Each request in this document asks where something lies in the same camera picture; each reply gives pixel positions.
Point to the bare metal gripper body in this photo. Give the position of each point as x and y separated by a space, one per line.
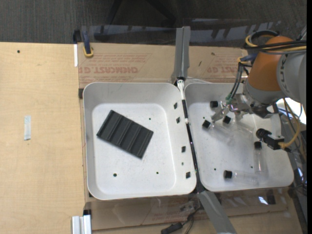
260 110

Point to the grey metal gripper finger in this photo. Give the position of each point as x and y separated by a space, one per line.
240 115
219 114

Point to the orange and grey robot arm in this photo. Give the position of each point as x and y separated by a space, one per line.
267 69

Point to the clear plastic bottle, black cap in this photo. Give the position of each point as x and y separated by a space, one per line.
257 145
228 174
227 119
206 124
214 104

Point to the thin black and white rod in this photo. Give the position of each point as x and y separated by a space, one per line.
189 135

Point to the white plastic tray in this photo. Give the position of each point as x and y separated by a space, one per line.
136 174
219 152

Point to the brown cardboard board, red print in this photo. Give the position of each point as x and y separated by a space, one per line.
146 62

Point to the black ribbed rectangular panel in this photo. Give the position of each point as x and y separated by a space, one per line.
124 133

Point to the black cylinder on white bracket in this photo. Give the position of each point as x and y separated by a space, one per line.
269 138

